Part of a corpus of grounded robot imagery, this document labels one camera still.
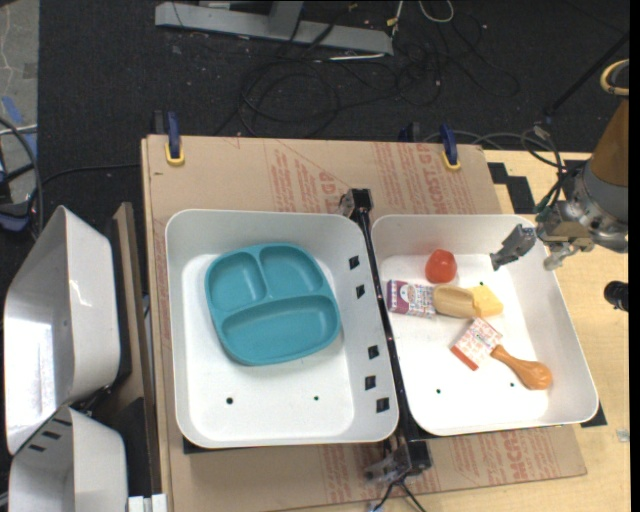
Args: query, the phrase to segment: black cable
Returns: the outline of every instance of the black cable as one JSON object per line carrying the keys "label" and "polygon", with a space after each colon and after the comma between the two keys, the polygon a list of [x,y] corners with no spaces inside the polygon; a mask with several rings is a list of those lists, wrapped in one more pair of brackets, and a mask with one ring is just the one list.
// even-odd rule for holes
{"label": "black cable", "polygon": [[404,492],[407,494],[407,497],[409,499],[411,499],[413,504],[418,508],[418,510],[420,512],[427,512],[426,509],[422,505],[420,505],[420,502],[418,502],[418,500],[416,499],[414,494],[409,490],[409,488],[405,484],[406,478],[407,477],[405,475],[405,476],[402,476],[399,479],[394,480],[393,482],[391,482],[389,484],[389,486],[387,487],[387,490],[384,493],[384,496],[378,502],[378,504],[374,508],[371,509],[371,512],[378,512],[379,510],[382,509],[382,506],[387,502],[387,500],[389,499],[389,496],[391,496],[391,492],[393,491],[393,488],[396,487],[396,486],[401,487],[404,490]]}
{"label": "black cable", "polygon": [[180,14],[178,14],[178,8],[176,7],[175,1],[172,0],[171,6],[173,7],[173,13],[176,15],[176,19],[178,20],[178,24],[180,25],[180,28],[186,28],[184,26],[184,24],[182,23],[182,19],[180,18]]}
{"label": "black cable", "polygon": [[127,169],[129,167],[140,167],[140,162],[125,163],[125,164],[111,164],[111,165],[95,165],[95,166],[89,166],[89,167],[73,167],[71,169],[65,169],[64,171],[60,171],[55,174],[52,174],[51,176],[47,176],[42,181],[42,186],[44,187],[45,185],[51,183],[52,181],[57,180],[62,176],[67,176],[69,174],[75,174],[79,172],[89,172],[89,171],[109,171],[112,169]]}
{"label": "black cable", "polygon": [[586,81],[596,73],[615,53],[629,41],[630,31],[627,31],[600,59],[598,59],[585,73],[576,80],[562,95],[551,105],[543,109],[546,117],[552,117],[556,111],[567,101]]}
{"label": "black cable", "polygon": [[[429,40],[425,35],[425,32],[421,30],[420,37],[412,36],[409,42],[406,42],[406,38],[402,36],[402,40],[398,42],[398,39],[394,39],[394,47],[401,48],[399,52],[404,55],[404,63],[400,64],[399,69],[396,71],[391,66],[384,62],[371,62],[371,61],[349,61],[349,64],[341,61],[333,61],[330,58],[323,58],[312,56],[311,53],[326,39],[336,26],[338,21],[351,11],[343,10],[334,14],[331,22],[320,32],[315,39],[309,44],[309,46],[297,57],[291,57],[287,54],[290,47],[293,46],[293,40],[298,31],[301,16],[298,17],[296,27],[292,31],[289,40],[278,48],[278,51],[273,55],[273,61],[261,65],[257,68],[249,70],[241,80],[239,87],[239,96],[236,101],[235,108],[230,112],[221,122],[221,124],[214,130],[214,135],[220,134],[223,129],[229,125],[229,123],[239,118],[240,123],[246,130],[246,132],[254,137],[263,136],[263,131],[269,131],[266,128],[259,129],[258,123],[260,120],[269,123],[277,123],[281,125],[287,125],[291,128],[295,128],[295,125],[301,125],[306,130],[303,134],[296,134],[298,138],[311,138],[317,137],[326,129],[331,123],[333,123],[340,113],[349,109],[370,105],[378,101],[400,98],[409,105],[417,107],[425,107],[433,104],[440,96],[443,87],[443,69],[445,66],[458,67],[469,79],[483,91],[498,97],[509,97],[517,93],[519,90],[519,82],[517,78],[504,70],[501,70],[497,66],[490,63],[482,55],[480,55],[475,46],[480,42],[482,31],[477,29],[477,33],[469,38],[465,36],[460,29],[456,29],[459,38],[465,45],[464,52],[461,56],[473,54],[482,60],[483,63],[488,65],[492,69],[504,72],[509,76],[516,84],[515,92],[507,91],[492,91],[484,86],[479,79],[461,62],[459,62],[454,55],[449,52],[440,52],[434,43]],[[468,19],[475,22],[476,27],[480,27],[478,20],[470,15],[467,15]],[[416,25],[413,22],[405,22],[405,18],[402,18],[403,29],[399,31],[399,34],[404,34],[405,25]],[[415,30],[411,28],[409,33],[415,33]],[[329,73],[321,73],[319,66],[332,68]],[[367,89],[371,89],[375,93],[367,97],[366,94],[359,94],[353,101],[345,101],[342,98],[344,91],[351,93],[352,89],[344,87],[338,90],[339,86],[332,85],[332,82],[338,79],[334,77],[338,76],[333,73],[333,67],[339,70],[349,73],[359,83],[361,83]],[[367,79],[360,70],[369,69],[372,73],[372,79]],[[385,79],[389,77],[391,83],[385,79],[380,80],[379,76],[383,76]],[[290,83],[296,83],[296,80],[308,80],[307,89],[313,90],[317,94],[321,94],[322,98],[318,101],[308,102],[307,108],[311,108],[312,111],[299,112],[291,115],[291,110],[287,108],[285,104],[276,104],[278,97],[274,94],[281,92],[284,88],[283,84],[291,81]]]}
{"label": "black cable", "polygon": [[413,495],[413,493],[409,490],[409,488],[407,487],[407,485],[404,483],[404,480],[402,480],[400,482],[400,487],[402,487],[404,489],[404,492],[407,493],[407,496],[409,496],[409,498],[411,499],[411,501],[413,501],[413,504],[418,507],[418,510],[420,512],[427,512],[426,509],[420,505],[420,503],[418,502],[418,500],[416,499],[416,497]]}
{"label": "black cable", "polygon": [[561,159],[560,159],[560,154],[558,153],[558,150],[555,148],[555,145],[553,144],[553,142],[551,141],[551,139],[547,139],[547,143],[550,145],[549,147],[549,151],[553,152],[556,161],[552,162],[551,160],[547,160],[546,158],[544,158],[543,156],[540,156],[538,153],[536,153],[533,149],[531,149],[531,147],[529,147],[529,145],[527,144],[527,135],[530,133],[535,133],[535,129],[534,128],[530,128],[528,130],[525,130],[524,132],[522,132],[522,135],[520,136],[520,143],[522,144],[522,147],[525,148],[532,156],[534,156],[536,159],[540,160],[541,162],[547,164],[547,165],[551,165],[552,167],[556,167],[558,169],[558,172],[562,172],[563,170],[566,169],[566,167],[564,165],[562,165]]}
{"label": "black cable", "polygon": [[[458,21],[460,19],[460,16],[464,16],[474,23],[477,35],[472,40],[470,40],[467,36],[465,36],[462,33],[462,30],[460,29],[460,26],[459,26],[460,22]],[[409,27],[410,31],[412,31],[414,34],[414,38],[413,38],[414,40],[425,39],[426,36],[424,34],[426,33],[427,30],[432,31],[433,25],[427,26],[425,23],[426,20],[422,16],[416,16],[416,19],[420,20],[420,23],[422,23],[422,25],[412,22],[409,17],[405,17],[402,19],[403,27],[405,26]],[[437,29],[437,34],[441,39],[442,44],[444,45],[444,51],[440,51],[435,47],[434,47],[434,50],[432,50],[432,53],[437,57],[439,57],[438,63],[439,63],[439,68],[441,70],[441,73],[442,73],[442,70],[444,70],[444,68],[446,68],[448,65],[454,65],[457,68],[459,68],[469,78],[469,80],[471,80],[471,82],[474,85],[479,87],[485,93],[498,98],[510,98],[517,95],[520,92],[521,90],[520,81],[514,74],[493,64],[478,51],[477,47],[480,45],[482,41],[482,24],[474,16],[468,13],[459,12],[458,16],[454,17],[451,23],[447,23],[446,25],[444,25],[444,26],[451,26],[454,34],[463,42],[464,49],[459,53],[454,53],[450,49],[448,39],[445,37],[442,31],[444,28],[443,24],[436,23],[435,25]],[[396,44],[394,46],[400,52],[403,52],[402,44],[398,41],[396,41],[395,43]],[[485,64],[489,68],[496,70],[503,75],[506,75],[509,78],[509,80],[513,82],[514,84],[513,88],[505,92],[500,92],[500,91],[496,92],[495,90],[491,90],[488,87],[484,86],[480,82],[480,80],[476,78],[476,76],[462,63],[461,59],[466,58],[468,56],[473,56],[473,55],[475,55],[476,58],[478,58],[483,64]]]}
{"label": "black cable", "polygon": [[615,25],[612,25],[608,21],[606,21],[606,20],[604,20],[602,18],[599,18],[598,16],[595,16],[593,13],[590,13],[589,11],[583,9],[580,5],[577,5],[577,4],[573,3],[573,2],[570,2],[569,0],[564,0],[564,3],[570,5],[575,10],[580,11],[582,14],[584,14],[588,18],[591,18],[592,20],[596,21],[597,23],[600,23],[601,25],[603,25],[603,26],[605,26],[607,28],[610,28],[611,30],[614,30],[615,32],[618,32],[619,34],[622,34],[623,32],[625,32],[625,30],[628,30],[628,29],[621,29],[620,27],[616,27]]}
{"label": "black cable", "polygon": [[36,224],[35,233],[36,233],[36,236],[39,236],[40,233],[42,232],[42,229],[44,228],[44,200],[42,196],[42,180],[40,178],[40,170],[38,169],[38,162],[36,160],[36,156],[34,155],[33,150],[31,149],[31,146],[29,145],[29,142],[27,141],[25,136],[18,131],[18,128],[13,123],[11,123],[10,121],[7,121],[4,117],[0,116],[0,124],[4,125],[7,129],[11,130],[11,133],[15,135],[15,137],[18,139],[18,142],[20,142],[20,144],[26,151],[27,156],[29,157],[30,164],[33,166],[33,174],[35,176],[36,186],[29,200],[29,209],[31,209],[33,205],[33,201],[37,197],[38,220]]}
{"label": "black cable", "polygon": [[293,31],[291,32],[289,39],[285,43],[281,44],[280,48],[278,48],[278,51],[276,52],[277,57],[285,56],[285,50],[287,50],[293,44],[293,40],[296,38],[296,35],[298,34],[298,29],[300,28],[301,21],[302,21],[302,10],[298,12],[298,18],[296,19],[296,24],[293,27]]}
{"label": "black cable", "polygon": [[537,213],[536,221],[544,222],[547,219],[547,217],[551,213],[552,208],[560,198],[560,193],[562,192],[562,187],[565,181],[569,178],[574,178],[576,175],[582,172],[582,167],[587,162],[588,160],[580,161],[567,168],[565,172],[558,173],[558,179],[556,180],[556,182],[534,208],[534,212]]}
{"label": "black cable", "polygon": [[5,180],[11,181],[16,179],[18,176],[22,176],[25,172],[28,172],[33,169],[33,163],[29,162],[28,164],[23,165],[22,167],[18,167],[13,171],[9,172],[5,176]]}

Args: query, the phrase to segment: white container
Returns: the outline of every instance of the white container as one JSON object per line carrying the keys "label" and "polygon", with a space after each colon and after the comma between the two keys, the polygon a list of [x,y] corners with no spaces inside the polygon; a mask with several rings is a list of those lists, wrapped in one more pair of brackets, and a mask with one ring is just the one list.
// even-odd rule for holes
{"label": "white container", "polygon": [[128,499],[120,435],[62,407],[11,462],[11,512],[124,511]]}
{"label": "white container", "polygon": [[20,446],[61,405],[111,384],[120,363],[111,245],[60,206],[4,307],[6,433]]}
{"label": "white container", "polygon": [[[216,335],[205,273],[224,253],[274,242],[297,244],[316,259],[342,325],[319,352],[244,366],[228,357]],[[189,441],[229,448],[373,442],[393,433],[391,364],[364,237],[354,222],[329,214],[185,210],[167,224],[166,244],[176,415]]]}
{"label": "white container", "polygon": [[490,253],[516,225],[534,227],[516,215],[393,215],[372,228],[380,278],[430,284],[424,268],[435,249],[455,255],[458,274],[451,284],[487,285],[504,304],[486,320],[503,334],[515,357],[538,360],[553,373],[544,391],[525,388],[503,363],[489,358],[470,370],[450,351],[470,321],[389,313],[409,409],[435,435],[579,423],[597,412],[598,395],[562,293],[547,256],[537,243],[518,261],[491,265]]}

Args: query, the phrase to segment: black floor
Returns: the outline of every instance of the black floor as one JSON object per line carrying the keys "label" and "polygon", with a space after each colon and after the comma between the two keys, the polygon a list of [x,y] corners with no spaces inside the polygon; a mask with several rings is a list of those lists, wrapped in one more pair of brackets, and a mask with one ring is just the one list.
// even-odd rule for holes
{"label": "black floor", "polygon": [[[344,53],[157,28],[158,3],[41,0],[40,13],[43,179],[78,167],[130,165],[46,182],[45,216],[63,204],[100,229],[130,201],[143,256],[136,165],[154,110],[176,111],[182,133],[193,135],[393,141],[410,122],[420,124],[421,138],[441,123],[479,135],[520,134],[544,120],[543,109],[630,24],[629,0],[454,1],[449,23],[404,2],[395,56],[328,62]],[[347,12],[347,2],[305,2],[303,18],[388,30],[397,5],[358,2]],[[448,15],[445,2],[423,5],[434,17]],[[628,57],[626,43],[607,63]],[[547,130],[561,151],[592,151],[615,111],[618,99],[598,83],[602,69],[550,119]],[[517,138],[495,140],[521,149]],[[28,235],[0,233],[3,296],[32,243]]]}

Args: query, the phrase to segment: cable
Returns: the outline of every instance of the cable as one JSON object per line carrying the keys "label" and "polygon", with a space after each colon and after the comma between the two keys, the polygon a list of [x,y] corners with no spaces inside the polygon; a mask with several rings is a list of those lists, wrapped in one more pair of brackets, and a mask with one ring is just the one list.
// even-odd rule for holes
{"label": "cable", "polygon": [[424,15],[424,17],[427,18],[429,21],[433,21],[434,23],[449,23],[453,19],[454,11],[453,11],[453,5],[451,4],[450,0],[446,0],[450,10],[450,14],[447,18],[434,18],[433,16],[431,16],[427,12],[427,10],[424,8],[424,4],[422,3],[422,1],[423,0],[419,0],[418,5],[420,6],[420,10],[422,11],[422,14]]}
{"label": "cable", "polygon": [[15,135],[15,137],[18,139],[18,142],[20,142],[20,144],[26,151],[27,156],[29,157],[29,161],[33,166],[33,174],[35,176],[36,186],[29,199],[29,207],[31,209],[33,200],[37,197],[38,220],[37,220],[37,224],[35,226],[34,232],[36,236],[39,236],[40,233],[42,232],[42,229],[44,228],[44,199],[42,196],[42,180],[40,178],[40,170],[38,169],[38,162],[36,161],[36,156],[34,155],[33,150],[31,149],[31,146],[29,145],[29,142],[27,141],[25,136],[18,131],[18,128],[14,126],[13,123],[6,120],[4,117],[0,116],[0,124],[4,125],[5,128],[7,128],[9,131],[11,131],[11,133],[13,133],[13,135]]}
{"label": "cable", "polygon": [[349,14],[350,12],[351,12],[351,9],[347,8],[346,10],[336,14],[331,20],[331,22],[326,26],[326,28],[322,32],[320,32],[313,41],[311,41],[311,44],[309,44],[309,46],[307,46],[305,51],[302,52],[302,55],[300,58],[301,59],[304,58],[310,52],[312,52],[317,46],[319,46],[322,43],[322,41],[324,41],[327,38],[327,36],[333,31],[334,27],[338,24],[338,21],[340,21],[340,18]]}
{"label": "cable", "polygon": [[464,68],[457,60],[451,58],[451,62],[453,62],[454,64],[456,64],[458,67],[460,67],[462,69],[462,71],[471,79],[471,81],[476,84],[478,87],[480,87],[482,90],[484,90],[485,92],[489,93],[489,94],[493,94],[494,96],[497,97],[502,97],[502,98],[512,98],[513,96],[517,95],[520,92],[520,81],[516,78],[515,75],[513,75],[512,73],[510,73],[509,71],[507,71],[506,69],[502,69],[501,67],[493,64],[492,62],[488,61],[484,56],[482,56],[480,53],[478,53],[478,50],[476,49],[476,46],[478,45],[478,43],[481,40],[482,37],[482,28],[481,28],[481,23],[471,14],[467,14],[465,13],[465,16],[469,19],[471,19],[475,25],[476,25],[476,29],[478,31],[478,38],[475,42],[471,42],[469,41],[463,34],[462,32],[460,32],[460,29],[458,28],[458,25],[454,22],[451,23],[451,27],[453,28],[454,32],[458,35],[458,37],[460,39],[462,39],[462,41],[467,45],[469,52],[473,55],[475,55],[476,57],[478,57],[485,65],[489,66],[490,68],[499,71],[500,73],[502,73],[503,75],[507,76],[510,80],[513,81],[513,83],[515,84],[515,87],[513,89],[513,91],[511,92],[505,92],[505,93],[496,93],[495,91],[489,91],[488,89],[486,89],[473,75],[471,75],[466,68]]}
{"label": "cable", "polygon": [[407,497],[411,499],[413,504],[418,508],[418,510],[420,512],[427,512],[426,509],[422,505],[420,505],[420,502],[418,502],[418,500],[416,499],[414,494],[409,490],[409,488],[405,484],[406,478],[407,477],[405,475],[405,476],[402,476],[399,479],[394,480],[393,482],[391,482],[389,484],[389,486],[387,487],[387,490],[384,493],[384,496],[382,497],[382,499],[378,502],[378,504],[374,508],[371,509],[370,512],[378,512],[379,510],[381,510],[382,506],[389,499],[389,496],[391,495],[391,491],[393,491],[393,488],[396,487],[396,486],[401,487],[404,490],[404,492],[407,494]]}
{"label": "cable", "polygon": [[606,53],[598,59],[596,63],[593,64],[585,73],[582,74],[578,80],[576,80],[571,87],[569,87],[556,101],[554,101],[550,106],[545,107],[543,112],[545,116],[551,117],[556,111],[560,108],[560,106],[567,101],[577,90],[582,87],[586,83],[587,80],[591,78],[591,76],[600,69],[611,57],[613,57],[616,52],[622,48],[625,44],[629,42],[629,34],[630,32],[625,32],[622,37],[611,47]]}
{"label": "cable", "polygon": [[338,60],[368,60],[368,59],[379,59],[380,57],[384,57],[384,53],[373,53],[370,55],[340,55],[336,57],[329,57],[329,60],[338,61]]}
{"label": "cable", "polygon": [[[333,63],[335,65],[339,65],[342,67],[342,69],[348,71],[350,74],[356,77],[356,79],[358,79],[358,81],[360,81],[361,83],[379,90],[379,87],[372,86],[370,83],[367,83],[365,79],[363,79],[355,71],[347,67],[345,65],[346,63],[344,62],[347,60],[371,61],[373,58],[381,57],[377,54],[367,55],[367,56],[357,56],[357,57],[356,56],[344,56],[344,57],[334,56],[334,58],[330,58],[327,60],[318,60],[318,59],[313,59],[312,61],[308,60],[307,58],[308,53],[311,50],[313,50],[315,47],[317,47],[327,37],[327,35],[331,32],[333,27],[339,21],[339,19],[342,16],[346,15],[348,12],[349,11],[347,10],[335,15],[333,17],[332,22],[329,25],[327,25],[327,27],[323,30],[323,32],[320,33],[314,39],[311,45],[304,51],[304,53],[300,57],[296,59],[291,59],[291,58],[283,59],[283,56],[282,56],[283,52],[279,51],[278,54],[276,55],[276,57],[280,58],[279,61],[268,63],[264,66],[251,70],[249,73],[247,73],[247,75],[245,76],[245,79],[243,80],[243,84],[240,88],[241,92],[240,92],[240,97],[238,98],[236,111],[233,112],[231,115],[229,115],[225,119],[224,123],[222,123],[222,125],[220,125],[220,127],[216,130],[216,133],[219,133],[222,130],[222,128],[226,126],[231,121],[231,119],[233,119],[233,117],[235,117],[235,115],[239,116],[243,126],[253,136],[258,136],[258,133],[255,129],[255,122],[257,121],[258,117],[267,119],[269,121],[278,122],[278,123],[286,123],[286,124],[300,123],[304,125],[307,125],[310,122],[316,122],[318,120],[324,119],[324,122],[321,124],[321,126],[309,131],[304,135],[304,138],[308,138],[308,137],[317,135],[322,129],[324,129],[331,122],[333,122],[333,120],[335,119],[335,117],[338,115],[340,111],[343,111],[346,108],[353,108],[356,106],[370,103],[372,101],[377,101],[378,99],[381,99],[381,98],[387,98],[395,95],[396,92],[390,93],[385,91],[385,94],[381,96],[370,98],[364,101],[356,101],[352,104],[345,105],[340,100],[340,96],[338,95],[336,88],[334,88],[327,80],[325,80],[322,77],[318,69],[313,68],[311,65],[311,62],[314,62],[316,65],[318,64],[321,65],[322,63],[326,63],[326,64]],[[281,114],[283,110],[281,107],[278,108],[277,112],[270,112],[269,110],[263,107],[263,104],[266,103],[267,97],[273,90],[275,90],[276,86],[279,86],[279,85],[281,86],[284,82],[286,82],[289,79],[287,77],[277,76],[277,75],[278,73],[280,73],[279,69],[282,69],[281,66],[291,65],[291,63],[302,65],[304,67],[304,70],[302,73],[293,70],[293,72],[289,74],[289,78],[291,79],[307,78],[307,79],[312,79],[314,81],[320,82],[322,86],[320,88],[320,91],[325,94],[326,98],[329,98],[328,100],[329,106],[327,108],[324,108],[324,109],[315,108],[310,115],[303,114],[303,115],[296,115],[291,117],[291,116],[283,116]],[[275,80],[273,80],[270,84],[269,83],[265,84],[264,82],[269,80],[269,75],[270,76],[275,75],[276,76]],[[243,110],[246,110],[247,108],[252,111],[251,119],[247,119],[246,115],[243,113]]]}
{"label": "cable", "polygon": [[618,87],[615,85],[620,71],[628,67],[629,59],[614,62],[610,66],[607,66],[600,75],[600,87],[602,87],[602,90],[614,96],[629,96],[628,87]]}
{"label": "cable", "polygon": [[579,174],[582,170],[581,168],[586,165],[587,162],[588,160],[577,162],[576,164],[567,168],[565,172],[558,174],[558,179],[556,180],[556,182],[533,209],[534,213],[537,213],[537,222],[544,222],[547,219],[547,217],[551,213],[551,209],[555,206],[556,202],[560,198],[560,193],[562,192],[562,186],[564,185],[564,182],[568,178],[574,178],[577,174]]}
{"label": "cable", "polygon": [[[28,126],[18,126],[16,127],[16,130],[18,130],[20,133],[37,133],[38,125],[30,124]],[[9,134],[13,134],[13,132],[11,130],[0,130],[0,136]]]}
{"label": "cable", "polygon": [[13,171],[7,173],[5,175],[5,180],[11,181],[17,178],[18,176],[22,176],[25,172],[28,172],[32,169],[33,169],[33,164],[29,162],[28,164],[25,164],[22,167],[18,167],[17,169],[14,169]]}
{"label": "cable", "polygon": [[58,178],[61,178],[62,176],[67,176],[69,174],[75,174],[78,172],[108,171],[112,169],[126,169],[129,167],[140,167],[140,163],[136,162],[136,163],[126,163],[126,164],[113,164],[113,165],[95,165],[90,167],[74,167],[71,169],[65,169],[64,171],[57,172],[55,174],[52,174],[51,176],[47,176],[42,181],[42,186],[44,187],[45,185],[51,183],[54,180],[57,180]]}
{"label": "cable", "polygon": [[280,45],[280,48],[278,48],[278,51],[276,52],[276,56],[278,57],[284,57],[285,55],[285,50],[291,46],[291,44],[293,43],[293,40],[296,38],[296,35],[298,34],[298,30],[300,29],[300,22],[302,21],[302,9],[298,12],[298,17],[296,19],[296,24],[293,27],[293,30],[291,31],[291,35],[289,36],[289,39]]}
{"label": "cable", "polygon": [[522,147],[525,148],[532,156],[534,156],[541,162],[547,165],[551,165],[552,167],[556,167],[559,172],[562,172],[563,169],[566,169],[566,167],[564,167],[562,163],[560,163],[559,161],[560,155],[557,149],[555,148],[555,145],[553,145],[553,143],[551,142],[550,138],[547,140],[547,142],[550,144],[549,151],[553,152],[554,156],[556,157],[555,162],[552,162],[551,160],[547,160],[546,158],[540,156],[538,153],[536,153],[533,149],[531,149],[527,145],[527,135],[529,133],[535,133],[535,132],[536,132],[536,128],[529,128],[528,130],[525,130],[524,132],[522,132],[522,135],[520,136],[520,143],[522,144]]}
{"label": "cable", "polygon": [[[473,133],[473,132],[468,132],[468,131],[463,131],[463,130],[453,130],[453,133],[455,135],[460,135],[463,137],[469,137],[471,138],[471,142],[469,142],[469,144],[480,144],[482,142],[486,142],[488,144],[490,144],[491,146],[493,146],[495,149],[498,149],[500,151],[505,151],[506,148],[504,146],[502,146],[501,144],[498,144],[494,139],[498,139],[498,138],[512,138],[512,139],[517,139],[518,141],[522,140],[522,135],[520,133],[509,133],[509,132],[496,132],[496,133],[489,133],[487,135],[479,135],[477,133]],[[440,132],[434,132],[431,135],[425,137],[424,139],[422,139],[422,142],[432,142],[434,140],[438,140],[440,138]],[[551,147],[549,147],[548,145],[545,145],[544,142],[538,140],[538,139],[534,139],[531,137],[524,137],[524,140],[527,141],[529,144],[536,144],[538,145],[541,149],[546,150],[546,151],[552,151]],[[549,164],[553,165],[555,167],[556,164],[554,164],[553,162],[548,162]]]}
{"label": "cable", "polygon": [[171,1],[171,6],[173,7],[173,13],[176,15],[176,19],[178,20],[178,24],[181,28],[186,28],[182,23],[182,19],[180,18],[180,14],[178,14],[178,8],[176,7],[176,3],[174,0]]}
{"label": "cable", "polygon": [[574,3],[574,2],[570,2],[569,0],[564,0],[564,3],[570,5],[575,10],[580,11],[582,14],[584,14],[588,18],[591,18],[592,20],[596,21],[597,23],[601,24],[602,26],[608,27],[611,30],[613,30],[615,32],[618,32],[620,34],[624,32],[623,29],[621,29],[619,27],[616,27],[615,25],[612,25],[608,21],[605,21],[605,20],[603,20],[602,18],[600,18],[598,16],[595,16],[594,14],[590,13],[586,9],[583,9],[580,5],[578,5],[578,4]]}
{"label": "cable", "polygon": [[391,29],[391,39],[396,37],[396,33],[400,30],[400,13],[402,12],[402,8],[404,7],[404,1],[400,0],[398,2],[398,7],[396,8],[396,14],[393,18],[387,21],[387,23],[393,23],[393,28]]}

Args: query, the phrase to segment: red tomato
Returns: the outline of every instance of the red tomato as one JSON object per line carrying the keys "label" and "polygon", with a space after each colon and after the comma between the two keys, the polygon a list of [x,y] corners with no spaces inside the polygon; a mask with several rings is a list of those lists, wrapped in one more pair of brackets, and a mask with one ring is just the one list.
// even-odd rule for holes
{"label": "red tomato", "polygon": [[424,268],[426,278],[432,283],[449,283],[458,272],[456,259],[449,251],[436,249],[429,256]]}

